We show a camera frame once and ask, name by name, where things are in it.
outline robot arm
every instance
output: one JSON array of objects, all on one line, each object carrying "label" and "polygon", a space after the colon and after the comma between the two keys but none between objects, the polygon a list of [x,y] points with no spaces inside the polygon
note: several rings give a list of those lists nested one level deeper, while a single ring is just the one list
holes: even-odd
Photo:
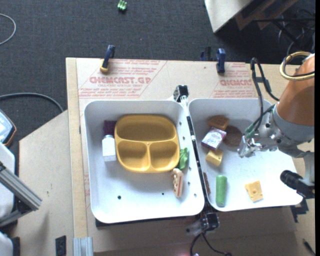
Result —
[{"label": "robot arm", "polygon": [[[294,75],[287,75],[286,64],[301,56],[305,58],[302,65]],[[305,198],[314,198],[315,153],[304,152],[297,146],[315,137],[315,54],[296,52],[287,56],[280,73],[289,80],[286,89],[279,101],[245,131],[238,153],[240,157],[250,157],[255,151],[278,149],[293,158],[303,158],[304,178],[286,170],[280,179]],[[264,115],[266,121],[258,123]]]}]

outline table surface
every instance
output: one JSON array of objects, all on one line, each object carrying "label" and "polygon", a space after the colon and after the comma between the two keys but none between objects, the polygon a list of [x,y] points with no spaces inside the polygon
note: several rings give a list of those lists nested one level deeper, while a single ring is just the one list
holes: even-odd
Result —
[{"label": "table surface", "polygon": [[[98,59],[77,58],[66,60],[68,111],[19,143],[21,179],[43,199],[40,210],[19,219],[18,224],[9,233],[11,236],[20,237],[21,255],[52,255],[52,251],[55,250],[55,239],[63,235],[67,237],[67,255],[72,255],[73,237],[88,236],[93,237],[95,255],[189,255],[192,237],[185,235],[181,235],[183,238],[175,237],[181,234],[181,230],[185,230],[185,226],[190,222],[188,219],[96,228],[95,219],[87,204],[88,177],[84,172],[86,163],[82,156],[82,138],[79,130],[82,109],[80,105],[84,101],[79,99],[77,60],[80,63],[92,62],[93,65],[98,61]],[[167,99],[177,84],[188,84],[189,91],[195,92],[195,98],[200,98],[202,93],[208,95],[208,92],[211,92],[211,98],[215,98],[220,92],[219,88],[212,90],[212,81],[216,79],[220,82],[226,81],[228,76],[235,74],[232,72],[227,73],[226,77],[218,77],[215,65],[215,62],[206,61],[165,61],[161,72],[169,74],[173,70],[168,79],[174,78],[174,81],[164,85],[168,94],[160,97]],[[238,66],[236,68],[238,71],[243,71],[244,67],[248,68],[244,63],[236,63],[235,66]],[[232,68],[233,64],[227,63],[227,67]],[[279,67],[269,64],[262,67],[273,93],[280,95],[287,81],[280,77]],[[164,75],[161,75],[161,72],[158,72],[157,76],[163,81],[161,76]],[[185,77],[188,77],[188,83],[184,83]],[[156,80],[153,79],[137,99],[150,97],[149,93],[154,90],[151,84],[158,85]],[[203,92],[196,90],[192,83],[195,81],[198,84],[199,80],[204,87]],[[274,102],[266,93],[263,96],[271,103]],[[303,150],[314,151],[314,142],[305,143],[301,147]],[[303,175],[303,160],[293,161],[298,173]],[[220,227],[214,233],[208,233],[208,239],[217,250],[229,251],[234,255],[278,254],[279,250],[282,255],[306,255],[302,239],[306,239],[315,250],[315,200],[310,199],[307,203],[309,211],[298,216],[298,223],[294,223],[289,207],[222,214],[219,216]],[[246,230],[241,230],[244,222],[247,224],[252,222],[252,225],[247,225]],[[162,241],[152,239],[154,230],[157,230],[157,235],[163,239]],[[194,246],[194,252],[208,255],[210,249],[204,240],[200,239]]]}]

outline white bottle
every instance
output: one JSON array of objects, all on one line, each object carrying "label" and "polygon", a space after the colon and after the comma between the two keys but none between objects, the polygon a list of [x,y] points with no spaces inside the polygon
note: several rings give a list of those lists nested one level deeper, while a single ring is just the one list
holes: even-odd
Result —
[{"label": "white bottle", "polygon": [[103,137],[102,155],[105,162],[117,160],[115,137],[110,134]]}]

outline yellow plate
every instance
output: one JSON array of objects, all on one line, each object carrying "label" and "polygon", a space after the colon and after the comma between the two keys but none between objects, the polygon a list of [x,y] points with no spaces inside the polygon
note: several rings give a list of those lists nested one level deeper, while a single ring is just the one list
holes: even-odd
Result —
[{"label": "yellow plate", "polygon": [[115,125],[114,139],[117,158],[128,171],[161,173],[179,163],[177,129],[163,115],[125,115]]}]

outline brown round object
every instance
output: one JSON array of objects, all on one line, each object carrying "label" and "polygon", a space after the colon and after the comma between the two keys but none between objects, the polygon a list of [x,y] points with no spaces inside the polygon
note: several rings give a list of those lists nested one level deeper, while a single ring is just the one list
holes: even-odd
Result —
[{"label": "brown round object", "polygon": [[240,144],[242,138],[242,132],[235,126],[228,125],[225,129],[226,137],[224,143],[228,146],[237,147]]}]

